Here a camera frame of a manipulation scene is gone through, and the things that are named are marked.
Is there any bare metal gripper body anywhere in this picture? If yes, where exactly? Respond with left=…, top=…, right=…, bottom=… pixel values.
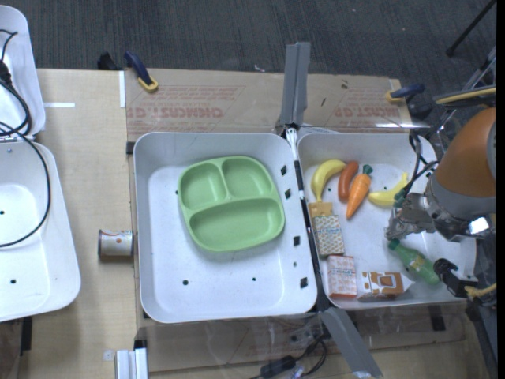
left=397, top=192, right=494, bottom=245

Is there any white plastic tray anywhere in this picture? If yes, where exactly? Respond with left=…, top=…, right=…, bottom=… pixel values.
left=295, top=132, right=479, bottom=312
left=133, top=131, right=319, bottom=325

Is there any yellow banana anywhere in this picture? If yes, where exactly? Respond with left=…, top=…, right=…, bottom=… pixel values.
left=310, top=159, right=358, bottom=204
left=368, top=171, right=410, bottom=208

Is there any green plastic bottle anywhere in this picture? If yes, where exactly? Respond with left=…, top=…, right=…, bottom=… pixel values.
left=387, top=238, right=441, bottom=286

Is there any orange carrot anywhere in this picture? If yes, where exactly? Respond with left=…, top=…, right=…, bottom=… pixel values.
left=346, top=164, right=374, bottom=220

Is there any brown and white carton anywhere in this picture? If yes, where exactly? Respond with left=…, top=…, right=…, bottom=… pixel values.
left=356, top=270, right=415, bottom=303

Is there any orange sausage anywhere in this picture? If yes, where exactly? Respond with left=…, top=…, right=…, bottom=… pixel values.
left=338, top=160, right=360, bottom=203

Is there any orange patterned juice carton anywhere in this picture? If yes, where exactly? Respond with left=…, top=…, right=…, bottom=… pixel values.
left=307, top=201, right=346, bottom=258

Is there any orange and white carton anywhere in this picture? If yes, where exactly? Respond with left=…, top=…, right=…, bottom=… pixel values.
left=326, top=254, right=358, bottom=301

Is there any green divided plate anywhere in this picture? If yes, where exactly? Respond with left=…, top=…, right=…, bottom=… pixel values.
left=177, top=155, right=286, bottom=253

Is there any brown cardboard board red print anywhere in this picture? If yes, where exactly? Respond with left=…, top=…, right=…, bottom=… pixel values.
left=125, top=68, right=471, bottom=373

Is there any white and orange can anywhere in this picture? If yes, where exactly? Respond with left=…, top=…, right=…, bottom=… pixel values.
left=97, top=229, right=135, bottom=258

